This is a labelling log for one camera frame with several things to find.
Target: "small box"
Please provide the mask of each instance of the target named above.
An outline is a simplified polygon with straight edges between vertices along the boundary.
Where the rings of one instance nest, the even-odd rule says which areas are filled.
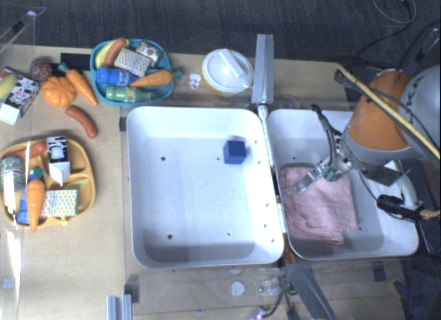
[[[152,60],[133,50],[127,48],[121,49],[116,56],[115,68],[120,68],[131,72],[132,74],[143,77],[150,67]]]
[[[156,66],[156,64],[161,60],[161,57],[163,56],[163,52],[161,52],[157,47],[153,46],[152,44],[147,43],[146,41],[140,42],[135,52],[144,55],[147,58],[150,58],[152,60],[152,63],[150,64],[152,68]]]
[[[5,76],[14,72],[10,69],[4,69],[2,75]],[[0,120],[14,125],[23,118],[24,114],[40,92],[39,84],[31,79],[27,79],[18,74],[19,80],[10,94],[6,97],[0,107]]]
[[[46,144],[49,156],[49,175],[63,186],[63,182],[70,176],[68,140],[64,136],[48,137]]]
[[[76,216],[78,190],[49,190],[44,196],[43,217]]]
[[[247,156],[245,142],[229,140],[223,146],[225,164],[242,164]]]

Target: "white sink basin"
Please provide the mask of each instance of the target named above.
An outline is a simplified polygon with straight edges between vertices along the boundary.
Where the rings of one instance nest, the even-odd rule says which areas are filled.
[[[329,122],[343,130],[350,112],[324,112]],[[268,118],[268,132],[277,172],[291,164],[316,165],[329,156],[325,133],[311,110],[275,110]],[[349,173],[358,228],[345,233],[342,245],[332,245],[289,236],[297,255],[308,260],[364,259],[398,257],[413,254],[418,247],[418,233],[413,223],[390,217],[376,207],[356,171]],[[373,193],[400,196],[397,187],[367,181]]]
[[[225,164],[227,140],[245,142]],[[283,251],[260,119],[248,110],[139,107],[127,118],[132,243],[147,268],[264,264]]]

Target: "blue cube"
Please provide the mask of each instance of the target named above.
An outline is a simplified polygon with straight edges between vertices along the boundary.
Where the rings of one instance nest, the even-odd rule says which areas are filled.
[[[242,164],[247,153],[245,142],[229,140],[223,146],[223,161],[225,164]]]

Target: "yellow plate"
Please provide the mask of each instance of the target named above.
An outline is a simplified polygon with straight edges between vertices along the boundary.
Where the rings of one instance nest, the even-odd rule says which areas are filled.
[[[40,141],[45,141],[45,139],[31,141],[30,145],[33,146],[34,144]],[[2,159],[3,157],[7,156],[12,152],[25,148],[27,144],[28,142],[23,142],[23,143],[18,143],[17,145],[10,146],[1,153],[0,159]],[[67,217],[67,220],[70,221],[72,219],[80,217],[84,212],[87,212],[92,207],[92,205],[95,202],[96,190],[95,190],[95,180],[92,173],[92,167],[90,165],[89,158],[85,153],[85,150],[80,146],[79,143],[71,139],[68,139],[68,150],[69,150],[71,174],[65,180],[63,186],[66,187],[69,183],[72,183],[77,179],[86,178],[89,180],[89,184],[84,186],[84,188],[79,192],[77,215],[72,217]],[[29,171],[34,168],[44,169],[43,181],[45,183],[46,190],[62,189],[62,187],[49,175],[49,158],[47,151],[30,160]],[[19,206],[20,197],[21,197],[21,192],[17,192],[15,194],[15,202],[17,207]],[[6,206],[3,201],[2,194],[0,194],[0,208],[7,217],[7,219],[9,219],[11,223],[13,223],[14,218],[6,210]],[[41,217],[39,222],[39,228],[61,225],[63,223],[64,221],[62,221],[60,218]],[[25,226],[23,224],[18,223],[17,225],[23,227],[24,229],[30,229],[29,226]]]

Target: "toy sausage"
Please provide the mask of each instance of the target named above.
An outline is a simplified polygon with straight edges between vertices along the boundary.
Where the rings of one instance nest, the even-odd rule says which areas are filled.
[[[65,113],[69,117],[77,120],[83,126],[85,133],[89,137],[89,139],[94,139],[98,135],[95,124],[82,109],[76,106],[68,106],[65,110]]]
[[[113,68],[113,63],[115,62],[118,53],[127,45],[125,38],[119,37],[110,47],[104,58],[104,66],[106,68]]]
[[[21,150],[10,153],[8,156],[20,157],[21,159],[23,159],[25,161],[26,160],[26,149],[27,148],[22,148]],[[33,159],[35,157],[38,157],[40,154],[43,154],[44,152],[46,152],[47,149],[48,148],[46,146],[45,141],[37,142],[36,144],[30,146],[30,148],[29,148],[29,159]]]

